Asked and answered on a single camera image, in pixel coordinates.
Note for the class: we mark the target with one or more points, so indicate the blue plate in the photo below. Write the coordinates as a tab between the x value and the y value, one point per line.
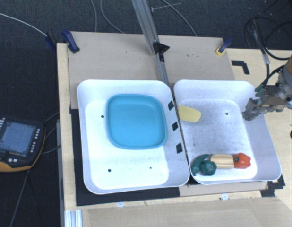
136	122

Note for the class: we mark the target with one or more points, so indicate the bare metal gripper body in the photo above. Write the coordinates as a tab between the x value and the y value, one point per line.
274	100

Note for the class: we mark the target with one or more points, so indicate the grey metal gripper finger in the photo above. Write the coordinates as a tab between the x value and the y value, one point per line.
252	104
249	116

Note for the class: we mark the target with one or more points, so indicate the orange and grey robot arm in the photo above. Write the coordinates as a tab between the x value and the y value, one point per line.
287	75

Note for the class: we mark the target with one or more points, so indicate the green broccoli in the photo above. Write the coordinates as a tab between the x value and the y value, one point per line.
208	168

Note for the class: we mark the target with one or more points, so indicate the yellow flat oval piece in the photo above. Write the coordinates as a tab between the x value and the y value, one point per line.
189	114

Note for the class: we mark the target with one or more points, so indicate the beige bread loaf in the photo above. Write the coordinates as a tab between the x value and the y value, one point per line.
222	161

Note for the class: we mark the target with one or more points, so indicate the red bell pepper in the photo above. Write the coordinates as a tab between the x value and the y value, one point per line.
243	161

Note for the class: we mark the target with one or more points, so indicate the green chili pepper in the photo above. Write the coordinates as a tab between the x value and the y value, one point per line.
196	165

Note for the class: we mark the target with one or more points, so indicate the brown cardboard board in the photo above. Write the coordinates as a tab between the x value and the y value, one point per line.
117	60

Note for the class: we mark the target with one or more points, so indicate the white plastic tray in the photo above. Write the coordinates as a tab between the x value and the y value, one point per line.
217	136
127	169

